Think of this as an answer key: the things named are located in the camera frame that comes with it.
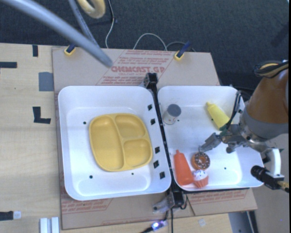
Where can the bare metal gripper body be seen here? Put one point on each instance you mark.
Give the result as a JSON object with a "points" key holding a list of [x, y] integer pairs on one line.
{"points": [[247, 139]]}

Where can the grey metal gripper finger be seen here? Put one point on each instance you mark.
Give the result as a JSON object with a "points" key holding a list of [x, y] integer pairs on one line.
{"points": [[212, 141], [232, 148]]}

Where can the white plastic tray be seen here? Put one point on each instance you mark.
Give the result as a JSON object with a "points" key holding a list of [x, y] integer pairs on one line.
{"points": [[194, 130], [75, 139]]}

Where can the black cylinder on white bracket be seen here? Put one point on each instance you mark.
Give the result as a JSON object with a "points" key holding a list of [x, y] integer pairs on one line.
{"points": [[266, 175]]}

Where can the yellow squeeze bottle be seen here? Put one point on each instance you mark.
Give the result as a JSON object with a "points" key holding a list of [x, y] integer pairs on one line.
{"points": [[217, 115]]}

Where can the brown cardboard board, red print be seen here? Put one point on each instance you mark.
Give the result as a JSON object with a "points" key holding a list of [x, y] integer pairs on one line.
{"points": [[82, 69]]}

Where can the white-topped orange cupcake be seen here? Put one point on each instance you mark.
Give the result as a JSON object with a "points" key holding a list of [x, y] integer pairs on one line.
{"points": [[200, 178]]}

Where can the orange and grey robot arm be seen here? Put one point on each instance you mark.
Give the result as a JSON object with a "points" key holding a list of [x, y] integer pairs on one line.
{"points": [[269, 101]]}

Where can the orange squeeze bottle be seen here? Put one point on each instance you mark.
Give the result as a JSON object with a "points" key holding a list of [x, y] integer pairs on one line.
{"points": [[182, 169]]}

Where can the brown sprinkled doughnut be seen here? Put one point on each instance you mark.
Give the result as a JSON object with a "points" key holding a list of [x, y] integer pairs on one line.
{"points": [[200, 161]]}

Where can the yellow divided plate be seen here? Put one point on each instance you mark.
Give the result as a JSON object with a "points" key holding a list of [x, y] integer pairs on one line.
{"points": [[104, 142]]}

